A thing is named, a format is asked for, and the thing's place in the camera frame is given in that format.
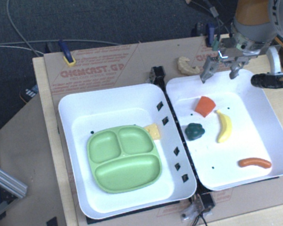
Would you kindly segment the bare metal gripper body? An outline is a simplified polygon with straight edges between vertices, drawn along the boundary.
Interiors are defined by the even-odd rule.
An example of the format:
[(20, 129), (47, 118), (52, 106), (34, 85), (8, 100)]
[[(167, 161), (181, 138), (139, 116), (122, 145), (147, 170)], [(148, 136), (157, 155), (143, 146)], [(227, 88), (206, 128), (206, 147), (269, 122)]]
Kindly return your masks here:
[(269, 42), (257, 42), (244, 36), (222, 38), (219, 43), (220, 60), (223, 63), (257, 58), (266, 53)]

